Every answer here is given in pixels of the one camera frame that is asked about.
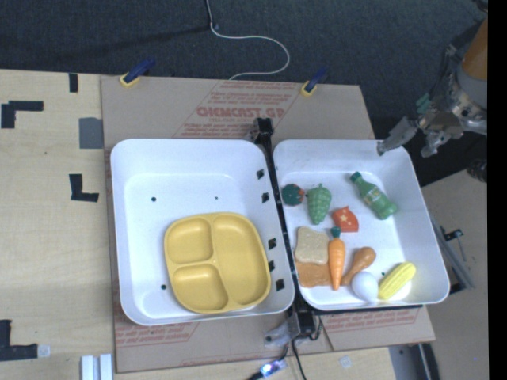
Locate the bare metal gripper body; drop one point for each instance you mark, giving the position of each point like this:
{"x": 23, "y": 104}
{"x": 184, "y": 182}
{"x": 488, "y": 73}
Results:
{"x": 443, "y": 124}

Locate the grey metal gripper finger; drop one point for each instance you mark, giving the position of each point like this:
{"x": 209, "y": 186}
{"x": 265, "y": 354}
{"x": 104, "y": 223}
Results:
{"x": 396, "y": 137}
{"x": 431, "y": 145}

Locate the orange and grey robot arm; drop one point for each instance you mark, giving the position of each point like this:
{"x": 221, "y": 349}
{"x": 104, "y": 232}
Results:
{"x": 475, "y": 54}

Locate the green bottle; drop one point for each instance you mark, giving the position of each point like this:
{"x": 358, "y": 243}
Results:
{"x": 374, "y": 198}

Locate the white plastic tray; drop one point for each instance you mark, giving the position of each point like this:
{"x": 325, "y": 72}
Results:
{"x": 182, "y": 172}
{"x": 412, "y": 236}

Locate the green grapes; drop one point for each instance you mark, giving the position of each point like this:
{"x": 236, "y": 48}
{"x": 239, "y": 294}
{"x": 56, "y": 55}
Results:
{"x": 319, "y": 204}

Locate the green and orange round vegetable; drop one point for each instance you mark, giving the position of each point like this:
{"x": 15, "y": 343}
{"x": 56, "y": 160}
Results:
{"x": 292, "y": 195}

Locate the brown chicken drumstick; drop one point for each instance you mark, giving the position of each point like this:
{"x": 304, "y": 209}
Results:
{"x": 361, "y": 261}

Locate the orange carrot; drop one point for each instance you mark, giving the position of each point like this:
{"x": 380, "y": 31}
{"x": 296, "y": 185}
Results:
{"x": 336, "y": 259}

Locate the beige bread slice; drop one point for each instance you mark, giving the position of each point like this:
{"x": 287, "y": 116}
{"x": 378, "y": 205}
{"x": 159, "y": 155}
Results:
{"x": 311, "y": 245}

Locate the thin black rod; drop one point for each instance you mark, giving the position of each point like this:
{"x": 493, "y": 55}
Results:
{"x": 282, "y": 216}

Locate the yellow corn cob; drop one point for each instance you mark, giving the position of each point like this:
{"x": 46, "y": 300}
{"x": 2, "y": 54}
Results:
{"x": 396, "y": 281}

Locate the white egg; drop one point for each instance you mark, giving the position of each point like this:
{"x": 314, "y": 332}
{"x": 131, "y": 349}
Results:
{"x": 364, "y": 285}

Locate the orange flat cheese slice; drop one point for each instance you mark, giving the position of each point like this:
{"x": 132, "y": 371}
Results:
{"x": 313, "y": 275}

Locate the yellow divided plate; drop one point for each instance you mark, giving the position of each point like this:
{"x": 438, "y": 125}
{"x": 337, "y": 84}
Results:
{"x": 218, "y": 259}

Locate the brown cardboard board red print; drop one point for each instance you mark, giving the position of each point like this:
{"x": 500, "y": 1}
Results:
{"x": 158, "y": 109}

